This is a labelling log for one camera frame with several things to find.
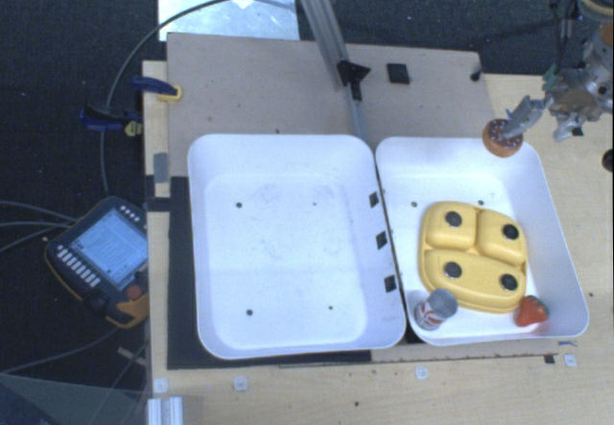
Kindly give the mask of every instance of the black dot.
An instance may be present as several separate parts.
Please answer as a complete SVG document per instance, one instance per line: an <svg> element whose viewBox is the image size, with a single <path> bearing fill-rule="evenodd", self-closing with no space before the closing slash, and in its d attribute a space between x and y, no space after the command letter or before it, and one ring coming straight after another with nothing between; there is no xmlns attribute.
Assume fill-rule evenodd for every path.
<svg viewBox="0 0 614 425"><path fill-rule="evenodd" d="M520 236L520 232L518 232L518 229L514 225L507 224L503 226L503 235L511 241L515 241L518 239L518 236Z"/></svg>
<svg viewBox="0 0 614 425"><path fill-rule="evenodd" d="M454 261L448 261L443 267L443 272L448 278L460 278L462 275L461 265Z"/></svg>
<svg viewBox="0 0 614 425"><path fill-rule="evenodd" d="M518 288L518 280L510 274L505 274L501 277L501 285L507 291L513 292Z"/></svg>
<svg viewBox="0 0 614 425"><path fill-rule="evenodd" d="M458 212L448 212L445 214L445 222L452 227L458 227L462 224L462 217Z"/></svg>

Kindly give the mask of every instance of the black bracket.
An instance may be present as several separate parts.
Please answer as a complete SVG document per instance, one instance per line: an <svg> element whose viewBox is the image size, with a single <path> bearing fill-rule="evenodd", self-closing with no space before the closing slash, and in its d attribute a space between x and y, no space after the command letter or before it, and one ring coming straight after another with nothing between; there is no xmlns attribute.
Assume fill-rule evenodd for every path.
<svg viewBox="0 0 614 425"><path fill-rule="evenodd" d="M351 61L341 60L337 64L337 71L339 72L339 77L343 85L350 84L352 99L354 101L362 101L361 80L366 77L366 74L368 74L371 69L357 63L352 63Z"/></svg>

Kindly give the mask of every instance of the black floor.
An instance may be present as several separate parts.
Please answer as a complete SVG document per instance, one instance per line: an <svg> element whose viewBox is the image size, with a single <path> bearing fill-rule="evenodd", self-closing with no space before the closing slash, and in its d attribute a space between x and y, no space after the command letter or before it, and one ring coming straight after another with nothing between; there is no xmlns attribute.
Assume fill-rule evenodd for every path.
<svg viewBox="0 0 614 425"><path fill-rule="evenodd" d="M555 58L548 0L336 0L335 8L348 42L476 51L491 73L541 74ZM79 111L86 102L104 103L124 57L156 23L156 0L0 0L0 200L80 216L104 197L99 135L83 129ZM580 58L579 41L593 28L578 24L567 63ZM300 31L309 37L302 17ZM163 57L163 45L151 42L127 75L138 73L140 60ZM138 107L127 80L114 104ZM139 139L108 135L111 193L142 202L142 160ZM0 216L0 224L50 219L8 207ZM0 249L32 232L0 226ZM37 237L0 254L0 370L112 329L50 275L44 247ZM107 387L127 362L117 347L135 350L143 339L143 327L121 331L82 354L19 373ZM119 386L143 382L135 367Z"/></svg>

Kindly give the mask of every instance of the wooden table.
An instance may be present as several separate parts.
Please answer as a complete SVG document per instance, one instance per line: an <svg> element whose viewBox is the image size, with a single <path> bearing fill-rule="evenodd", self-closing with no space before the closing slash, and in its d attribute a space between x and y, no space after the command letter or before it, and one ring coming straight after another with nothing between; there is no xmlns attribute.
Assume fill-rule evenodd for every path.
<svg viewBox="0 0 614 425"><path fill-rule="evenodd" d="M144 71L164 79L166 63L145 62ZM541 94L539 77L484 78L497 116L505 116L505 109L514 108L524 95ZM168 105L147 93L144 100L146 170L150 175L154 155L168 151ZM556 353L553 365L537 355L539 351L512 358L497 358L496 352L477 358L480 352L464 351L454 360L432 359L427 352L426 357L416 356L416 362L403 363L169 371L169 215L150 212L153 388L168 387L156 397L182 396L185 423L207 425L611 423L612 175L601 160L612 147L612 119L604 116L599 123L584 127L584 137L558 144L552 138L554 127L555 120L545 116L526 140L541 157L588 303L590 324L571 342L549 342ZM155 194L168 196L168 183L156 183ZM565 355L572 355L577 364L569 366ZM417 367L427 368L427 379L417 378ZM233 388L233 379L238 376L248 378L247 391Z"/></svg>

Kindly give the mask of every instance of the red object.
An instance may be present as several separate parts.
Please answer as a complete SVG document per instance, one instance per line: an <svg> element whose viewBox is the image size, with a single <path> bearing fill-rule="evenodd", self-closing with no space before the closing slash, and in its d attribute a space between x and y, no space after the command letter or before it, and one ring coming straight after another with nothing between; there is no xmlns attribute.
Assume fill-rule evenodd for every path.
<svg viewBox="0 0 614 425"><path fill-rule="evenodd" d="M548 319L548 308L534 295L527 295L520 301L520 311L516 315L518 326L529 326L534 322L543 322Z"/></svg>
<svg viewBox="0 0 614 425"><path fill-rule="evenodd" d="M136 300L143 294L143 289L141 289L138 285L130 285L126 289L126 295L130 300Z"/></svg>

